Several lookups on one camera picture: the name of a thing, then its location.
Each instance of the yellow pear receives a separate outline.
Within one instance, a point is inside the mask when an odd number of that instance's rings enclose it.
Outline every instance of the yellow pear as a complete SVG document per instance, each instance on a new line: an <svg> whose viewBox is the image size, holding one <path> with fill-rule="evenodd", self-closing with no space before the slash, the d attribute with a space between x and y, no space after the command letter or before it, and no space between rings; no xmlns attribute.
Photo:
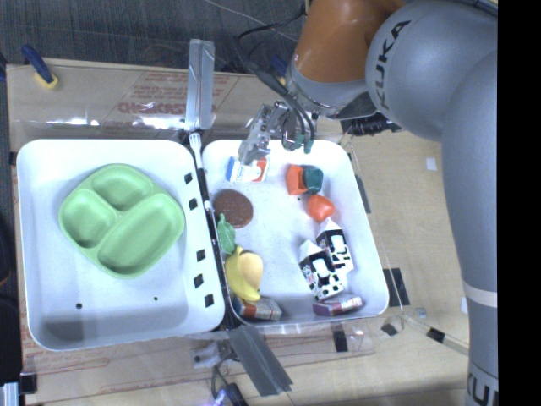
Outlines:
<svg viewBox="0 0 541 406"><path fill-rule="evenodd" d="M263 261L255 253L243 250L237 245L233 254L226 259L227 283L232 291L242 299L260 299L260 283L263 276Z"/></svg>

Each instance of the orange block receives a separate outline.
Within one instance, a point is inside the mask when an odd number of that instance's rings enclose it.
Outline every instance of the orange block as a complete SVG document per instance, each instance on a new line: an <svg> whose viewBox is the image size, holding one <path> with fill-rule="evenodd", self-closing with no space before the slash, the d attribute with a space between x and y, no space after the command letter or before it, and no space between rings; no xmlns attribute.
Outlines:
<svg viewBox="0 0 541 406"><path fill-rule="evenodd" d="M306 186L303 182L303 168L296 165L289 166L286 174L287 193L289 195L299 195L306 192Z"/></svg>

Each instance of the green plate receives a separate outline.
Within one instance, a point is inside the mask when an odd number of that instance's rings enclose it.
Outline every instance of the green plate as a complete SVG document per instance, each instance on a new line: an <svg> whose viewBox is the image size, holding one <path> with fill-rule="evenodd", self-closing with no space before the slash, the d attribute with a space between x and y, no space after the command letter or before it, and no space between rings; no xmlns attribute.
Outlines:
<svg viewBox="0 0 541 406"><path fill-rule="evenodd" d="M110 164L91 174L63 201L58 221L80 252L122 278L154 266L186 224L178 202L127 164Z"/></svg>

